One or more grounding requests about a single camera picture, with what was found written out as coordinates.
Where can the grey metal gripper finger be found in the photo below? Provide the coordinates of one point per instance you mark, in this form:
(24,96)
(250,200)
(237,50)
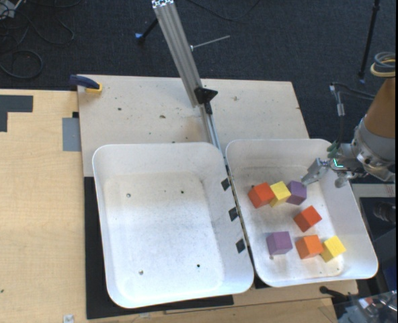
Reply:
(341,181)
(315,173)

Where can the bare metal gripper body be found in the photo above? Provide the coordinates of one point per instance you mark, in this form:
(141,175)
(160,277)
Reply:
(370,167)

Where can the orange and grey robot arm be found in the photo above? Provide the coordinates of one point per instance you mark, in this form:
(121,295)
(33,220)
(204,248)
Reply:
(382,113)

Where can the purple cube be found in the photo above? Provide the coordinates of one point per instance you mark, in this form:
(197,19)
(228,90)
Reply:
(279,243)
(297,192)

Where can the white plastic tray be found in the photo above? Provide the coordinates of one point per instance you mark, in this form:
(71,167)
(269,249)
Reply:
(165,227)
(286,160)

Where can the yellow cube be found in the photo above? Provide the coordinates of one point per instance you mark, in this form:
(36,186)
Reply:
(280,193)
(333,248)

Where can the orange cube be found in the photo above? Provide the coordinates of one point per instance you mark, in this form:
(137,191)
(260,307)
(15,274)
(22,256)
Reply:
(307,218)
(309,246)
(260,195)

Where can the pale wood board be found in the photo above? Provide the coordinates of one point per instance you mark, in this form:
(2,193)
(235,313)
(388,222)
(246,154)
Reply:
(145,113)

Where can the black cylinder on white bracket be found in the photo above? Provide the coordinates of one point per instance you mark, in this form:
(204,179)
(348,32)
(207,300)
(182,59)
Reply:
(384,212)

